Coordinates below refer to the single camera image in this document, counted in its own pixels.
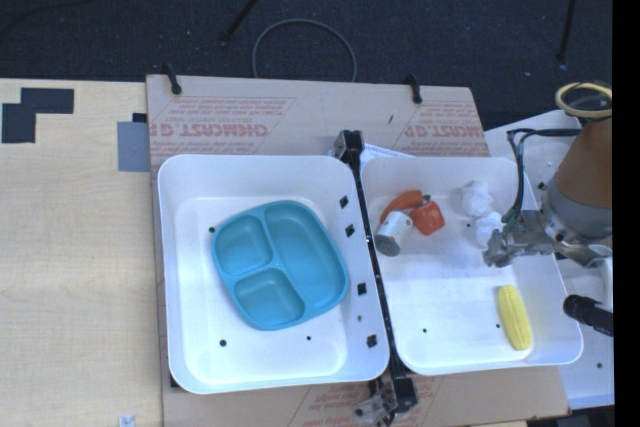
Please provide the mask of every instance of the yellow corn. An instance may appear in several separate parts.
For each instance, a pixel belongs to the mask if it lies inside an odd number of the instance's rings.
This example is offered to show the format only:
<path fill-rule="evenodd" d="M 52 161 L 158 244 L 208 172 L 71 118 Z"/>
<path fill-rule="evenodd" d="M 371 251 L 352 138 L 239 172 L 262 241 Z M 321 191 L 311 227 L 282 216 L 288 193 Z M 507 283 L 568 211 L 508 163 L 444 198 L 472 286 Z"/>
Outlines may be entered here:
<path fill-rule="evenodd" d="M 517 351 L 531 347 L 533 336 L 520 292 L 513 285 L 504 285 L 498 290 L 498 307 L 507 337 Z"/>

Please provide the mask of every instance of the blue plate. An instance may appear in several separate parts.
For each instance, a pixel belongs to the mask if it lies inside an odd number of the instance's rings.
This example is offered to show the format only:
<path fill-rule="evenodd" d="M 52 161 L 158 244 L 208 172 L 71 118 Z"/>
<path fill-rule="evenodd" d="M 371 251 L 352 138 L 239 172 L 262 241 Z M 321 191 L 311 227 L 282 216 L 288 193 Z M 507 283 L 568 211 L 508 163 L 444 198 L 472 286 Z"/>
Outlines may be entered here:
<path fill-rule="evenodd" d="M 218 226 L 213 261 L 238 311 L 252 326 L 291 327 L 329 311 L 349 287 L 342 256 L 316 214 L 276 201 Z"/>

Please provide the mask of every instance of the robotic arm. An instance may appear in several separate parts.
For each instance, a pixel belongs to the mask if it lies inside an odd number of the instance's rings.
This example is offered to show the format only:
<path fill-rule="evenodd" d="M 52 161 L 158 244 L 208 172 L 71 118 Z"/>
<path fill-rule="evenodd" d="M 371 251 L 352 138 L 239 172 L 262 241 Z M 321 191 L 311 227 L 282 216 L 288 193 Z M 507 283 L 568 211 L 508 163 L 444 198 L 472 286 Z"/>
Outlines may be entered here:
<path fill-rule="evenodd" d="M 607 108 L 581 110 L 571 107 L 565 96 L 594 91 L 606 98 Z M 553 178 L 546 185 L 538 210 L 521 210 L 523 142 L 531 135 L 575 135 L 562 130 L 521 129 L 507 133 L 516 153 L 520 173 L 518 198 L 503 217 L 504 228 L 494 230 L 483 253 L 487 265 L 504 267 L 513 258 L 536 253 L 559 253 L 584 267 L 613 253 L 612 227 L 612 91 L 593 83 L 561 88 L 556 104 L 581 119 L 582 128 Z M 520 143 L 515 132 L 523 132 Z"/>

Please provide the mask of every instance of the cardboard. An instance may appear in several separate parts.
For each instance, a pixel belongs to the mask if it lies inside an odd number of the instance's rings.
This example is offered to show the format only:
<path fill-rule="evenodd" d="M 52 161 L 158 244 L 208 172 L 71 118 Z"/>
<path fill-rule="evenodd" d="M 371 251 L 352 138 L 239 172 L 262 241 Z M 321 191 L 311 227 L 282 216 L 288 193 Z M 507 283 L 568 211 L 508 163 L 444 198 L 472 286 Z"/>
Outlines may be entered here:
<path fill-rule="evenodd" d="M 471 91 L 421 86 L 423 102 L 405 85 L 177 77 L 147 77 L 162 396 L 166 426 L 358 425 L 353 406 L 368 383 L 274 388 L 194 395 L 171 386 L 167 362 L 157 172 L 180 153 L 327 154 L 342 130 L 366 143 L 416 156 L 489 156 Z M 395 426 L 445 427 L 568 414 L 555 367 L 415 376 L 419 403 Z"/>

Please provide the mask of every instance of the yellow ring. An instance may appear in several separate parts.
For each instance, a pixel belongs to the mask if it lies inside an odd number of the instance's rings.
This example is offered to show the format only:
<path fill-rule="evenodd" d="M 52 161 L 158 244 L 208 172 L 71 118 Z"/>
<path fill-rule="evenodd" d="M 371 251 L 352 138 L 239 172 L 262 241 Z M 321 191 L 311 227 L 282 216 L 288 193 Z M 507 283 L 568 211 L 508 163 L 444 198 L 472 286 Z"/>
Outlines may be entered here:
<path fill-rule="evenodd" d="M 602 93 L 609 100 L 611 100 L 611 102 L 613 102 L 613 91 L 610 88 L 600 86 L 599 84 L 594 84 L 593 82 L 573 82 L 561 87 L 556 92 L 556 105 L 567 114 L 579 118 L 606 118 L 612 115 L 613 109 L 605 109 L 602 111 L 585 111 L 582 109 L 574 109 L 573 107 L 569 107 L 562 97 L 570 89 L 592 89 L 594 91 Z"/>

